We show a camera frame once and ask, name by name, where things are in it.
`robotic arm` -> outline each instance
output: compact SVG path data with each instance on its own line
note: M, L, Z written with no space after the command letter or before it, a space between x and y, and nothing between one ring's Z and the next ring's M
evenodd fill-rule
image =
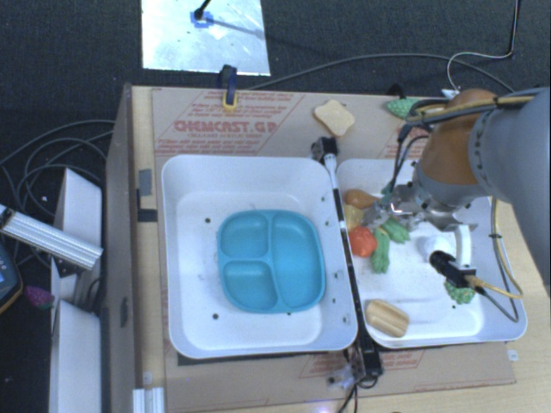
M432 127L413 179L396 187L391 182L386 199L368 210L364 223L378 225L394 215L410 229L428 220L453 231L461 223L458 209L494 196L512 204L548 287L549 88L502 98L465 90L436 114L412 116L406 133L412 126Z

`metal plate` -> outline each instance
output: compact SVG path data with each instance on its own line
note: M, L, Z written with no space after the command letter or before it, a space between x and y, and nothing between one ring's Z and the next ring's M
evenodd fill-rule
M193 12L204 0L142 0L146 69L269 76L260 0L212 0L203 20Z

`black device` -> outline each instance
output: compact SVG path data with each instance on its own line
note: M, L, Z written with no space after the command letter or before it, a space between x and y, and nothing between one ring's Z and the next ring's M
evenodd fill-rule
M23 281L17 266L6 248L0 243L0 313L21 295Z

